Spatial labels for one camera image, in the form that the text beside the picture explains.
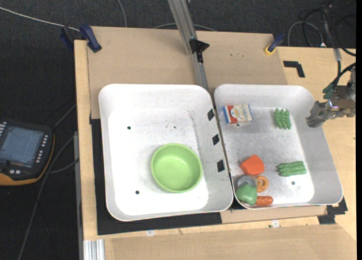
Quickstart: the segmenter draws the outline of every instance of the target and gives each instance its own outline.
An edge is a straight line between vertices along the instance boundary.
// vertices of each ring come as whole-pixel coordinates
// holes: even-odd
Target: robot end effector
[[[322,103],[319,101],[314,103],[311,109],[311,115],[307,118],[307,123],[310,127],[321,126],[328,119],[343,117],[345,115],[347,117],[356,115],[356,66],[355,64],[352,65],[351,70],[349,70],[352,73],[347,86],[333,86],[333,83],[331,83],[324,90],[324,92],[326,92],[324,98],[328,100]]]

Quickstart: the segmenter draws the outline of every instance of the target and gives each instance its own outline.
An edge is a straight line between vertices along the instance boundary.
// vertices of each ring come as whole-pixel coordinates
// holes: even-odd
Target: bowl
[[[202,164],[199,156],[182,144],[167,144],[152,156],[151,172],[156,183],[173,193],[192,190],[201,180]]]

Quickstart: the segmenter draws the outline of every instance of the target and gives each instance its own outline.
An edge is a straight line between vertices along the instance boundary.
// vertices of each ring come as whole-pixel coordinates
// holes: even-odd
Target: small box
[[[223,107],[226,124],[251,122],[253,117],[248,104],[227,105]]]

